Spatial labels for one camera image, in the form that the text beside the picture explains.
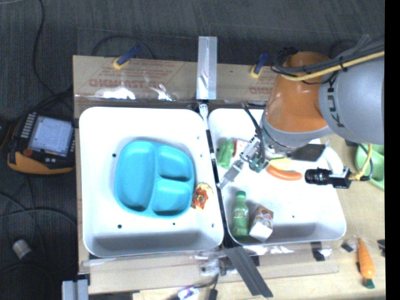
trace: blue clamp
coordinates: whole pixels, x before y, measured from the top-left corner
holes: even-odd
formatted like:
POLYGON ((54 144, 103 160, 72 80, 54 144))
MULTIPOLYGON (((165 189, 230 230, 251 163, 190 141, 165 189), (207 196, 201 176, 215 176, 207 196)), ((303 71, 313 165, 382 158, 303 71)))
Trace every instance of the blue clamp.
POLYGON ((254 78, 258 78, 261 74, 261 69, 263 68, 266 60, 268 59, 268 52, 263 52, 260 55, 260 58, 258 59, 257 63, 251 68, 250 74, 254 78))
POLYGON ((114 60, 114 67, 121 70, 129 62, 129 59, 134 58, 141 51, 140 46, 134 46, 126 51, 121 57, 114 60))

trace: yellow cable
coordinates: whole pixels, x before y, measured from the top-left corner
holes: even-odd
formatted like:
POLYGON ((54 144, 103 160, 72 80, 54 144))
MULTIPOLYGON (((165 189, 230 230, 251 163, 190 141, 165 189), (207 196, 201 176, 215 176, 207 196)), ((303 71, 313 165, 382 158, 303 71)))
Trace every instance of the yellow cable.
POLYGON ((364 61, 368 61, 368 60, 372 60, 372 59, 375 59, 375 58, 378 58, 378 57, 382 57, 384 55, 385 55, 385 52, 381 51, 381 52, 370 54, 370 55, 365 56, 365 57, 360 57, 358 59, 355 59, 355 60, 352 60, 352 61, 349 61, 349 62, 345 62, 345 63, 342 64, 343 67, 340 66, 340 65, 337 65, 337 66, 330 67, 330 68, 327 68, 325 70, 317 71, 317 72, 314 72, 314 73, 311 73, 311 74, 307 74, 307 75, 301 76, 301 77, 291 77, 291 76, 287 76, 287 75, 284 75, 284 74, 282 75, 282 77, 284 77, 287 80, 291 80, 291 81, 304 81, 304 80, 307 80, 307 79, 312 79, 312 78, 315 78, 315 77, 323 76, 323 75, 325 75, 327 73, 332 73, 334 71, 337 71, 337 70, 340 70, 342 68, 346 68, 346 67, 349 67, 349 66, 353 66, 353 65, 358 64, 358 63, 363 63, 364 61))
POLYGON ((361 179, 361 177, 364 175, 365 170, 367 169, 367 167, 369 165, 369 160, 372 155, 373 155, 373 145, 371 143, 369 143, 368 144, 368 154, 367 154, 367 158, 365 159, 364 165, 357 173, 351 174, 349 176, 349 180, 359 181, 361 179))

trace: blue tray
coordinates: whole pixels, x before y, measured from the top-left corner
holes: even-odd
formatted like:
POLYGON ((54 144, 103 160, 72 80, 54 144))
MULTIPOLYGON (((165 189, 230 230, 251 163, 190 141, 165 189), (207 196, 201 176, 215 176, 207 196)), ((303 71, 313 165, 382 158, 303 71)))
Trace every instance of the blue tray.
POLYGON ((191 205, 194 166, 183 151, 154 141, 133 141, 123 147, 114 178, 119 205, 132 213, 173 218, 191 205))

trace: toy bottle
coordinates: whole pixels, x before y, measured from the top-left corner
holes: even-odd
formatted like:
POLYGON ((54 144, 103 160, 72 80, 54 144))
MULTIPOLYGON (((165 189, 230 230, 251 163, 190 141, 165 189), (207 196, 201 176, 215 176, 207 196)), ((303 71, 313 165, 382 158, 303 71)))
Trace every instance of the toy bottle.
POLYGON ((233 209, 232 235, 235 238, 245 238, 249 236, 249 208, 246 205, 246 193, 238 191, 236 193, 236 203, 233 209))

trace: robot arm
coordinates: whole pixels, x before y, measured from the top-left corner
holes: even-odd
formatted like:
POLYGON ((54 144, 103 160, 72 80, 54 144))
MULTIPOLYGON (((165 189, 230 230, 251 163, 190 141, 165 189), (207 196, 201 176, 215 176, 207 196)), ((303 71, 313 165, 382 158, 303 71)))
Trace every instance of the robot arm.
POLYGON ((245 163, 259 172, 276 156, 316 161, 323 155, 331 170, 307 170, 306 182, 348 188, 357 177, 329 146, 310 141, 336 133, 354 143, 384 143, 384 42, 360 41, 333 60, 286 49, 274 71, 279 75, 256 134, 219 187, 245 163))

